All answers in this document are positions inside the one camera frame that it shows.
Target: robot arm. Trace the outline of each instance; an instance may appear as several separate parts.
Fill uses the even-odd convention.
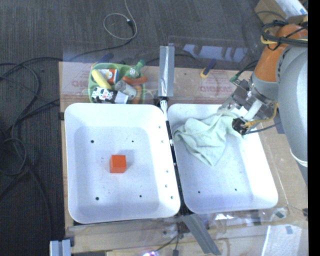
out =
[[[242,135],[273,119],[278,109],[291,154],[308,185],[308,31],[281,21],[273,25],[281,26],[276,38],[285,42],[265,47],[249,81],[235,80],[236,90],[220,108],[247,110],[232,122]]]

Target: cardboard box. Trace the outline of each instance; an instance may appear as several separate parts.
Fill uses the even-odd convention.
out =
[[[281,17],[289,23],[300,24],[304,17],[308,15],[307,10],[298,0],[260,0],[254,11],[264,24],[271,23],[274,20],[280,21],[282,20]]]

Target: white cable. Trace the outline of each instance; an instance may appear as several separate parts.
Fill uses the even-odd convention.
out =
[[[300,165],[308,168],[308,161],[302,161],[302,160],[300,160],[298,157],[296,157],[296,156],[294,155],[294,153],[292,153],[291,148],[290,148],[290,153],[291,153],[291,155],[293,156],[293,158],[294,158]]]
[[[126,19],[126,22],[131,21],[127,16],[123,15],[122,13],[110,13],[110,14],[108,14],[107,16],[105,16],[104,19],[103,19],[103,27],[104,27],[104,29],[105,29],[111,36],[113,36],[113,37],[115,37],[115,38],[118,38],[118,39],[121,39],[121,40],[130,40],[130,39],[133,39],[133,38],[137,35],[138,29],[137,29],[136,21],[135,21],[134,17],[132,16],[132,14],[131,14],[131,12],[130,12],[130,10],[129,10],[129,8],[128,8],[127,1],[124,0],[124,3],[125,3],[125,8],[126,8],[126,10],[128,11],[128,13],[129,13],[129,15],[130,15],[130,17],[131,17],[131,20],[132,20],[132,22],[133,22],[133,24],[134,24],[134,30],[135,30],[134,35],[131,36],[131,37],[127,37],[127,38],[126,38],[126,37],[119,37],[119,36],[111,33],[111,32],[107,29],[107,27],[106,27],[106,19],[109,18],[110,16],[120,15],[120,16],[122,16],[122,17],[124,17],[124,18]]]

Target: toy in basket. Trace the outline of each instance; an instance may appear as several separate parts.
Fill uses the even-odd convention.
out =
[[[89,73],[88,96],[91,103],[143,104],[147,77],[141,73],[145,65],[96,63]]]

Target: table surface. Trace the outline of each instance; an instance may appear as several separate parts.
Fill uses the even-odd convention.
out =
[[[91,63],[59,63],[62,113],[73,103],[89,102],[86,88],[90,68]],[[200,77],[201,70],[175,68],[174,97],[170,98],[168,103],[222,104],[235,89],[229,83],[229,79],[236,70],[211,70],[206,79]],[[146,66],[142,71],[148,77],[145,87],[149,90],[149,98],[146,96],[145,103],[153,104],[154,92],[158,89],[159,67]],[[247,79],[250,75],[251,72],[246,71],[240,78]],[[272,121],[269,121],[263,126],[272,124]],[[253,221],[252,212],[228,213],[234,217],[230,220],[218,219],[217,214],[213,214],[207,217],[208,232],[223,255],[227,255],[230,250],[238,252],[237,255],[261,255],[270,225],[277,227],[279,232],[283,227],[292,225],[299,230],[299,250],[305,253],[308,248],[308,221],[302,209],[308,208],[307,186],[290,154],[286,136],[277,133],[275,128],[260,132],[259,135],[279,194],[278,204],[272,209],[255,212],[261,220],[259,225]],[[180,223],[181,220],[175,217],[76,225],[68,211],[68,170],[63,120],[61,136],[65,231],[66,237],[74,238],[74,246],[71,249],[73,253],[108,251],[108,256],[143,255],[143,252],[166,244],[176,235],[176,223]],[[175,245],[173,241],[171,245],[163,248],[161,255],[172,255]],[[203,255],[190,233],[183,235],[178,248],[180,255],[191,255],[191,252],[192,255]]]

